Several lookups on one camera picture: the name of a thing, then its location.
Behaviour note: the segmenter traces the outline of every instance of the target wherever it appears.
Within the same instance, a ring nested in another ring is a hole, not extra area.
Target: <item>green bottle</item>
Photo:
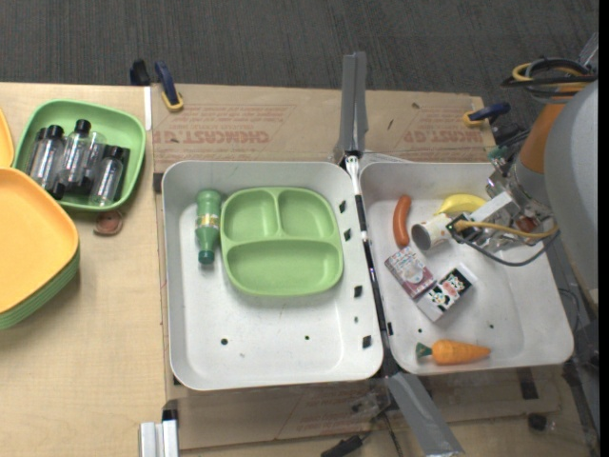
[[[220,240],[220,193],[202,189],[197,193],[197,223],[195,233],[199,241],[199,262],[207,265],[214,260],[214,250]]]

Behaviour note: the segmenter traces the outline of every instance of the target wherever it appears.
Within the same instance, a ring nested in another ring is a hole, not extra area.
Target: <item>orange carrot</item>
[[[406,216],[410,211],[412,199],[407,194],[400,197],[396,209],[393,210],[393,236],[400,248],[405,248],[410,242],[408,229],[406,228]]]
[[[466,364],[474,362],[488,356],[491,349],[484,346],[476,346],[456,340],[440,339],[433,346],[428,347],[424,344],[417,344],[417,357],[431,355],[440,366],[451,364]]]

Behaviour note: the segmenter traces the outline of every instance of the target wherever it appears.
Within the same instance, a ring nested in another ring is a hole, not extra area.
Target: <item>yellow banana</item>
[[[436,211],[436,215],[440,213],[457,213],[459,211],[467,211],[472,212],[479,209],[482,205],[484,205],[488,200],[484,200],[484,198],[480,198],[480,196],[476,196],[475,194],[469,193],[456,193],[451,194],[444,198],[440,208]]]

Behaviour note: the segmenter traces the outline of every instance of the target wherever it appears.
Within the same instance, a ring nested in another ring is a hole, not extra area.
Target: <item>wooden table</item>
[[[135,87],[3,83],[0,108],[16,144],[35,108],[48,100],[91,101],[145,123],[145,93]],[[94,214],[71,212],[80,235],[79,273],[31,317],[0,331],[2,455],[136,456],[139,425],[160,420],[167,365],[152,134],[146,154],[138,186],[122,209],[123,230],[113,237],[95,235]],[[544,374],[556,387],[562,414],[576,422],[575,402],[559,372],[548,368]],[[458,412],[459,406],[452,410]],[[588,455],[577,444],[531,435],[522,415],[457,420],[451,428],[470,456]],[[404,455],[421,455],[409,429],[398,431],[397,438]],[[308,457],[338,440],[320,437],[184,454]],[[394,454],[388,432],[377,431],[359,455]]]

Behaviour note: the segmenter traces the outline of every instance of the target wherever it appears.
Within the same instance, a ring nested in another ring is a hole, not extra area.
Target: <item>yellow plate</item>
[[[62,271],[78,249],[76,226],[24,172],[0,168],[0,314]]]
[[[8,168],[12,163],[15,154],[15,149],[10,139],[9,124],[7,119],[0,109],[0,167]]]

